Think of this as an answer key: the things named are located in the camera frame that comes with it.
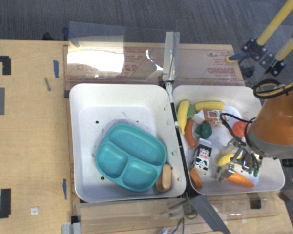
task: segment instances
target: gray carpet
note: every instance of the gray carpet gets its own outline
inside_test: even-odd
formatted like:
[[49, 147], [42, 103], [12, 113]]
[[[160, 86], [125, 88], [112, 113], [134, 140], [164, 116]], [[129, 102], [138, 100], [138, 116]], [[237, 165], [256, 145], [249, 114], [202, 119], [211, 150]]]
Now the gray carpet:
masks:
[[[232, 44], [257, 38], [286, 0], [0, 0], [0, 39], [63, 40], [70, 21], [175, 30], [181, 43]], [[266, 47], [276, 53], [293, 34], [293, 11]], [[277, 79], [293, 81], [293, 51]], [[293, 216], [293, 201], [289, 206]]]

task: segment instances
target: toy carrot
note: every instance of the toy carrot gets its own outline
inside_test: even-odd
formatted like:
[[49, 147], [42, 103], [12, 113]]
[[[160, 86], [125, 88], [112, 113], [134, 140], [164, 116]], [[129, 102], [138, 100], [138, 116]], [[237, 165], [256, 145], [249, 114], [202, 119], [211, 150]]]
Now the toy carrot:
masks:
[[235, 172], [234, 174], [230, 175], [227, 180], [244, 186], [254, 187], [255, 185], [250, 182], [247, 178], [245, 178], [243, 175]]

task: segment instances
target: toy food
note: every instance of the toy food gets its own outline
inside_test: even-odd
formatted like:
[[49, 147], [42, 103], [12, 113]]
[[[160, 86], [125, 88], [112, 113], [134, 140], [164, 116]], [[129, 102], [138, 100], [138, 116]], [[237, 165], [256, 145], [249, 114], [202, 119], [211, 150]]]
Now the toy food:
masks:
[[185, 137], [190, 147], [196, 146], [196, 141], [192, 134], [193, 120], [188, 119], [185, 127]]
[[255, 185], [250, 182], [247, 178], [245, 178], [242, 174], [235, 172], [234, 174], [230, 175], [227, 180], [244, 186], [254, 187]]
[[208, 122], [211, 126], [221, 126], [221, 113], [222, 111], [218, 109], [202, 109], [200, 112], [196, 113], [192, 119], [198, 125], [201, 125], [203, 122]]
[[178, 119], [178, 124], [181, 130], [181, 134], [185, 134], [185, 127], [187, 123], [187, 112], [190, 106], [190, 102], [188, 100], [183, 100], [179, 107], [178, 107], [178, 112], [177, 112], [177, 119]]
[[192, 105], [189, 106], [187, 111], [187, 119], [192, 119], [192, 117], [196, 114], [196, 111]]
[[210, 155], [212, 152], [211, 142], [200, 138], [197, 152], [195, 153], [194, 167], [199, 170], [207, 171], [209, 169]]
[[163, 165], [162, 172], [155, 183], [156, 189], [163, 193], [171, 188], [171, 166], [168, 164]]
[[201, 136], [203, 139], [207, 139], [212, 134], [212, 129], [210, 124], [203, 122], [196, 128], [196, 133]]
[[247, 125], [246, 122], [242, 122], [240, 120], [237, 121], [232, 126], [233, 133], [239, 137], [244, 137], [244, 129], [246, 125]]
[[193, 183], [196, 189], [201, 189], [203, 187], [203, 182], [195, 168], [191, 169], [190, 178], [191, 178], [191, 182]]
[[225, 154], [223, 156], [221, 156], [218, 161], [217, 161], [217, 165], [218, 166], [224, 166], [226, 164], [228, 164], [231, 161], [231, 158], [234, 156], [234, 154]]
[[198, 102], [194, 105], [194, 109], [197, 112], [200, 112], [202, 109], [217, 109], [217, 110], [224, 110], [225, 105], [220, 101], [204, 101]]

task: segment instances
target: plastic tray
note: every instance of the plastic tray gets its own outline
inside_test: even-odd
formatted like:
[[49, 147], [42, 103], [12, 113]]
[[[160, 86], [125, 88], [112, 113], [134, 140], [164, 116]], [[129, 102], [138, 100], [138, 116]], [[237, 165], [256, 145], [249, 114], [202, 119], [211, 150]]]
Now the plastic tray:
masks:
[[[253, 95], [253, 90], [244, 86], [178, 86], [173, 91], [173, 98], [176, 108], [178, 108], [180, 102], [184, 99], [188, 99], [192, 105], [201, 101], [222, 101], [225, 104], [224, 112], [248, 120], [256, 117], [261, 109], [260, 100]], [[227, 120], [230, 126], [236, 122], [231, 117], [228, 117]], [[279, 160], [273, 160], [272, 158], [264, 158], [262, 160], [258, 177], [242, 171], [241, 166], [235, 166], [235, 171], [241, 173], [255, 184], [253, 188], [236, 185], [226, 179], [219, 182], [216, 179], [216, 162], [222, 148], [227, 145], [228, 141], [232, 139], [232, 136], [225, 126], [213, 127], [212, 129], [213, 133], [207, 139], [212, 143], [209, 167], [207, 171], [198, 170], [203, 182], [203, 187], [196, 190], [198, 193], [203, 195], [225, 195], [277, 191], [283, 187], [285, 177], [281, 163]], [[195, 150], [189, 147], [184, 135], [181, 136], [181, 140], [189, 168], [192, 165]]]
[[[180, 196], [186, 178], [167, 92], [156, 85], [79, 84], [69, 94], [76, 193], [86, 202], [168, 198]], [[108, 131], [130, 124], [160, 140], [172, 167], [171, 189], [155, 186], [130, 191], [104, 178], [95, 164], [98, 148]]]
[[99, 171], [134, 192], [152, 187], [166, 162], [166, 148], [157, 138], [129, 124], [112, 127], [96, 155]]

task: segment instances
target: black tape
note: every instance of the black tape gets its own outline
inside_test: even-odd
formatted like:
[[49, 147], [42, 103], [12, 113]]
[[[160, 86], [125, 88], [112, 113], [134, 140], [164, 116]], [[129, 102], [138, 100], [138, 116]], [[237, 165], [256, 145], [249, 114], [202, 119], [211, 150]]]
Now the black tape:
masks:
[[77, 216], [71, 216], [70, 223], [71, 224], [79, 223], [78, 217]]
[[11, 75], [11, 58], [9, 56], [0, 56], [0, 62], [2, 62], [2, 75]]
[[1, 189], [0, 218], [7, 218], [11, 214], [11, 189]]
[[258, 193], [248, 193], [250, 209], [261, 209], [262, 204]]
[[70, 92], [70, 90], [64, 91], [64, 98], [69, 98], [69, 92]]

